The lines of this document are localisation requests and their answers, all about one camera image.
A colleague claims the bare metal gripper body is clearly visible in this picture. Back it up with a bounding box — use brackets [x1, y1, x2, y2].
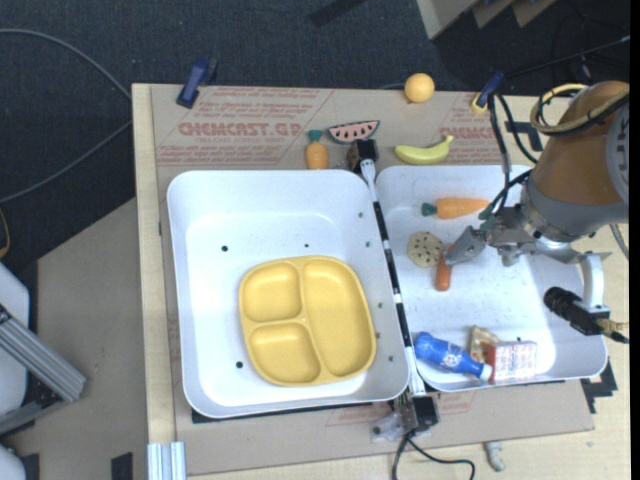
[481, 206, 582, 265]

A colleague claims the long orange carrot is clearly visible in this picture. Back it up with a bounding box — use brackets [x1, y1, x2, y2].
[420, 196, 492, 221]

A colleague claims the orange sausage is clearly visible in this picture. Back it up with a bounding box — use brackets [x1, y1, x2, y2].
[434, 245, 454, 293]

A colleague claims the beige chocolate chip biscuit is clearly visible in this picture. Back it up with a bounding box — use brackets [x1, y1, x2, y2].
[406, 231, 446, 269]

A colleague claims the white plastic tray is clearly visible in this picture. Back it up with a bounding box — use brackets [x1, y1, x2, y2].
[166, 168, 412, 420]
[374, 163, 610, 393]

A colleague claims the thin black and white rod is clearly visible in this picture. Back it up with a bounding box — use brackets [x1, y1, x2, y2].
[360, 159, 427, 397]

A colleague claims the yellow banana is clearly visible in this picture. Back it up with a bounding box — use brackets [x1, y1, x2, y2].
[393, 134, 455, 166]

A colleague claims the red and white carton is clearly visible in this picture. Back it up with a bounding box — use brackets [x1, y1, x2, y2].
[484, 339, 539, 384]

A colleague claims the blue bottle white cap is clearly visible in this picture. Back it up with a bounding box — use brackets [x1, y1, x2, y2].
[413, 330, 494, 382]

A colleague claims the yellow divided plate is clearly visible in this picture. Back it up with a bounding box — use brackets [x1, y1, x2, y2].
[237, 254, 378, 388]

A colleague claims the pink watermelon slice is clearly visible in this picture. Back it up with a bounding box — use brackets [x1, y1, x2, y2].
[326, 119, 382, 146]

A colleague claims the orange ball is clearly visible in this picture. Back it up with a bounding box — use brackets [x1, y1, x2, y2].
[403, 72, 437, 105]

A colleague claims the short orange carrot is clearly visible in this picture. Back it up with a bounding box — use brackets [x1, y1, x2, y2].
[304, 128, 330, 171]

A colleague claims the brown cardboard board red print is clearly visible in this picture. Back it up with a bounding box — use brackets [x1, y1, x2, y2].
[148, 84, 597, 477]

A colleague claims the black cylinder on white bracket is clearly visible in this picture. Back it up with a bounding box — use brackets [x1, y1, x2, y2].
[543, 251, 614, 338]

